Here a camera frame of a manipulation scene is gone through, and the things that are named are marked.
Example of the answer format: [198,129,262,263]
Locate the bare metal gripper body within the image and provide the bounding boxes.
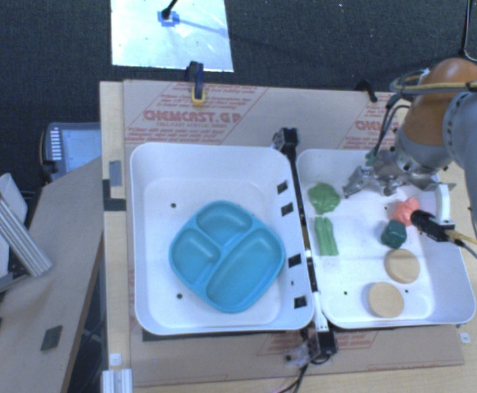
[367,149,439,184]

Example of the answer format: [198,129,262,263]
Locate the pink toy food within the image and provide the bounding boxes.
[393,197,421,227]

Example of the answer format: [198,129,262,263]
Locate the green broccoli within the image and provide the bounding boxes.
[307,182,342,215]

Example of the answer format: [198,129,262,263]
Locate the dark green cube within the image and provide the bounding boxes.
[380,219,408,250]

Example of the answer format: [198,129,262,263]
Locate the green asparagus bundle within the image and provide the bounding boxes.
[314,215,340,257]

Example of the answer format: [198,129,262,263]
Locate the thin black and white rod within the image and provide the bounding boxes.
[281,139,330,336]

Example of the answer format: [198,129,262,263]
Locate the white plastic tray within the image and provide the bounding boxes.
[295,148,477,330]
[129,141,316,337]

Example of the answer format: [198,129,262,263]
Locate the brown cardboard board red print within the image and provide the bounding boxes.
[121,79,467,388]

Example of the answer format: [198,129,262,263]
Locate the tan round biscuit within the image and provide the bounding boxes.
[367,281,405,319]
[383,247,421,284]

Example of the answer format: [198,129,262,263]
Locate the blue divided plate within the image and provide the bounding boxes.
[168,200,287,314]

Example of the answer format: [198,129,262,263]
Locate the black cylinder on white bracket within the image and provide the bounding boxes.
[410,182,457,243]

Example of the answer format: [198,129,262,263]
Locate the black block with thin wires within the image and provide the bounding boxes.
[271,127,299,153]
[307,328,338,364]

